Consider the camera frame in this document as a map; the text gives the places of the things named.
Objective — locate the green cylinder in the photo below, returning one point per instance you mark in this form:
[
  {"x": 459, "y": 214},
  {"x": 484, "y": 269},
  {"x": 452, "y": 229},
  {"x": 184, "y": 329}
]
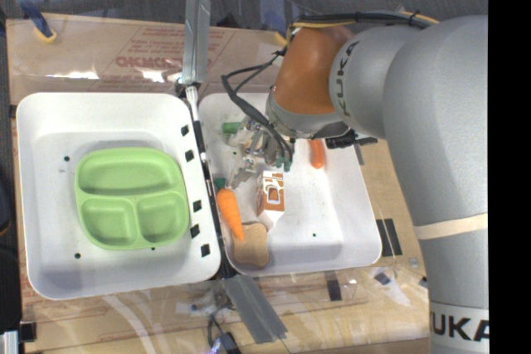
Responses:
[{"x": 230, "y": 127}]

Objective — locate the black cylinder on white bracket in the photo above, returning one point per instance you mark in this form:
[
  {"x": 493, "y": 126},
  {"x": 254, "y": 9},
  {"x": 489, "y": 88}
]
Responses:
[{"x": 341, "y": 142}]

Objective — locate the tan bread slice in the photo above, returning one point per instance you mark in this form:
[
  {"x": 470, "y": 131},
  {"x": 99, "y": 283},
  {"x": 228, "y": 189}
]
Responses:
[{"x": 251, "y": 246}]

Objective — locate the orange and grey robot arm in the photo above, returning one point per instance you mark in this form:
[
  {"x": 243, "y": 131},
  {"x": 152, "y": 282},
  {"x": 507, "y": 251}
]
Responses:
[{"x": 435, "y": 128}]

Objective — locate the green divided plate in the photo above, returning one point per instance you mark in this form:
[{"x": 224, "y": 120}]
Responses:
[{"x": 132, "y": 199}]

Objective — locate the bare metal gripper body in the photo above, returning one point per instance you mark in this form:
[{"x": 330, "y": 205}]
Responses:
[{"x": 265, "y": 145}]

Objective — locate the orange carrot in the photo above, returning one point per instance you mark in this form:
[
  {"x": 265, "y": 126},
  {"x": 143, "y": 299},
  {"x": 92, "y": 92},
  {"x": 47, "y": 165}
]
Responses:
[{"x": 230, "y": 207}]

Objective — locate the orange and white carton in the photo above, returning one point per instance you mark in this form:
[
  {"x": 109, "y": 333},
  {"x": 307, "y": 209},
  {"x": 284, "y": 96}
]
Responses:
[{"x": 271, "y": 203}]

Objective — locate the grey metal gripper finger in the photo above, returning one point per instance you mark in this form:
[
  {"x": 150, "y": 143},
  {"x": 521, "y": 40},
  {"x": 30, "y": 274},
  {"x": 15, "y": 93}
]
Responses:
[{"x": 245, "y": 173}]

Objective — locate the orange sausage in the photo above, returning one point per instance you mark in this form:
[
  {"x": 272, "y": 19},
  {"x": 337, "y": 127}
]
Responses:
[{"x": 318, "y": 155}]

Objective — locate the white plastic tray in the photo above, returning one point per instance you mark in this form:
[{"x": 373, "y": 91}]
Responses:
[
  {"x": 315, "y": 215},
  {"x": 50, "y": 186}
]

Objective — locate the brown cardboard board red print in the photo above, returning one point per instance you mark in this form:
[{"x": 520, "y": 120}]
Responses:
[{"x": 103, "y": 54}]

